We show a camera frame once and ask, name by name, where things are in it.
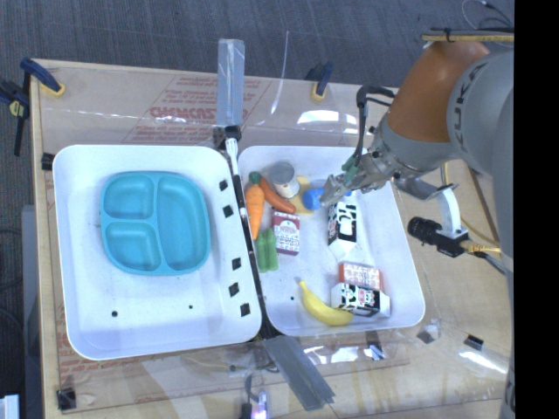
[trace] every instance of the gray floor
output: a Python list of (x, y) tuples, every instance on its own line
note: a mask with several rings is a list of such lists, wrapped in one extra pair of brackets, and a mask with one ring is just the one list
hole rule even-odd
[[(332, 80), (399, 86), (431, 27), (470, 28), (496, 11), (466, 0), (0, 0), (0, 81), (21, 85), (23, 57), (217, 70), (217, 41), (245, 41), (245, 74), (304, 79), (334, 63)], [(514, 21), (514, 0), (487, 0)], [(498, 21), (487, 21), (498, 25)], [(491, 49), (503, 48), (489, 45)], [(33, 203), (29, 127), (0, 106), (0, 397), (23, 394), (21, 212)]]

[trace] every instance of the can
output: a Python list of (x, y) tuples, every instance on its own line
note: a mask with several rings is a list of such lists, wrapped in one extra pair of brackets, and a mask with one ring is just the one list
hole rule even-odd
[(270, 180), (278, 194), (286, 199), (297, 196), (300, 185), (289, 161), (278, 161), (270, 169)]

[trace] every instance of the blue divided plate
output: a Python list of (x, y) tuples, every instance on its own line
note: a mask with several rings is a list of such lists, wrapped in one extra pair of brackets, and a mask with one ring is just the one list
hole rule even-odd
[(136, 171), (114, 175), (101, 192), (100, 217), (105, 253), (123, 271), (189, 273), (210, 255), (204, 195), (182, 175)]

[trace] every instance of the yellow banana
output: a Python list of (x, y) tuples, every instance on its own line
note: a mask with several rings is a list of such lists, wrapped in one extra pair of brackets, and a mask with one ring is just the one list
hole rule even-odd
[(305, 281), (299, 281), (299, 286), (303, 290), (303, 305), (316, 319), (330, 326), (347, 325), (353, 319), (353, 313), (326, 305), (311, 292)]

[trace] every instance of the orange carrot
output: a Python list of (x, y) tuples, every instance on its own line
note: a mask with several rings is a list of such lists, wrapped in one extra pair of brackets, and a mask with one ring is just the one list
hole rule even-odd
[(260, 187), (260, 174), (251, 172), (248, 175), (252, 185), (245, 192), (246, 211), (248, 213), (248, 222), (251, 226), (252, 240), (256, 240), (259, 236), (260, 224), (264, 215), (264, 190)]
[(297, 210), (288, 200), (282, 198), (271, 186), (270, 183), (262, 175), (260, 176), (260, 187), (264, 191), (264, 198), (270, 203), (277, 211), (282, 211), (287, 214), (295, 214)]

